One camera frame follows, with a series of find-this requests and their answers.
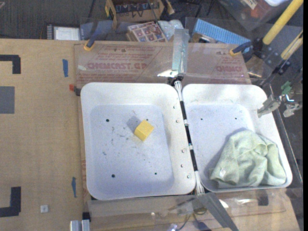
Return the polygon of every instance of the light green cloth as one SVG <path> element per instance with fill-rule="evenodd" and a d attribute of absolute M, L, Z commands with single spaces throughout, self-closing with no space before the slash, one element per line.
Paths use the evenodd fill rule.
<path fill-rule="evenodd" d="M 232 135 L 210 176 L 219 188 L 279 186 L 286 174 L 279 161 L 277 145 L 245 130 Z"/>

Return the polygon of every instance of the white tray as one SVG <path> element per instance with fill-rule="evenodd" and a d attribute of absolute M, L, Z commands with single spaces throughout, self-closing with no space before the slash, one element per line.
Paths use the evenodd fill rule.
<path fill-rule="evenodd" d="M 292 172 L 272 113 L 261 118 L 257 109 L 267 99 L 265 92 L 253 85 L 200 85 L 191 84 L 183 89 L 189 130 L 195 151 L 201 182 L 211 192 L 234 192 L 241 190 L 284 188 L 292 182 Z M 275 142 L 280 160 L 287 175 L 284 185 L 256 188 L 219 189 L 209 179 L 229 137 L 249 129 Z"/>
<path fill-rule="evenodd" d="M 195 176 L 177 92 L 166 84 L 90 83 L 81 104 L 87 187 L 99 200 L 188 194 Z M 152 134 L 133 132 L 148 119 Z"/>

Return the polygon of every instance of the black tape mark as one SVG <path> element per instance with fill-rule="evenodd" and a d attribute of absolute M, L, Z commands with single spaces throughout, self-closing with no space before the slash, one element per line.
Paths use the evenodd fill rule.
<path fill-rule="evenodd" d="M 0 61 L 12 62 L 13 75 L 21 74 L 21 60 L 19 55 L 0 55 Z"/>
<path fill-rule="evenodd" d="M 143 10 L 142 11 L 132 11 L 131 12 L 131 14 L 132 14 L 132 16 L 133 16 L 133 18 L 138 14 L 139 15 L 139 17 L 142 17 L 143 16 Z"/>
<path fill-rule="evenodd" d="M 15 217 L 19 212 L 21 212 L 21 187 L 12 187 L 10 207 L 0 208 L 0 218 Z"/>

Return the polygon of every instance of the yellow cube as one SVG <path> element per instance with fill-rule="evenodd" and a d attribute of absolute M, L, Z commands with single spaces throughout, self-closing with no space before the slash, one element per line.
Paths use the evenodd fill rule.
<path fill-rule="evenodd" d="M 152 133 L 153 130 L 154 130 L 154 127 L 150 123 L 148 123 L 146 120 L 143 120 L 137 126 L 134 134 L 142 141 L 145 141 L 145 139 Z"/>

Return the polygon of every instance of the cardboard surface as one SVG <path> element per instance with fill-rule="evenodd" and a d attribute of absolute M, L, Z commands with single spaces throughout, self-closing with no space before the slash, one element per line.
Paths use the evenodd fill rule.
<path fill-rule="evenodd" d="M 12 65 L 0 62 L 1 86 L 15 88 L 15 113 L 0 114 L 0 207 L 9 206 L 11 187 L 21 187 L 21 212 L 0 218 L 1 231 L 68 230 L 82 218 L 78 97 L 69 91 L 76 80 L 73 44 L 0 39 L 1 54 L 19 55 L 22 68 L 13 75 Z M 41 205 L 49 212 L 41 214 Z"/>

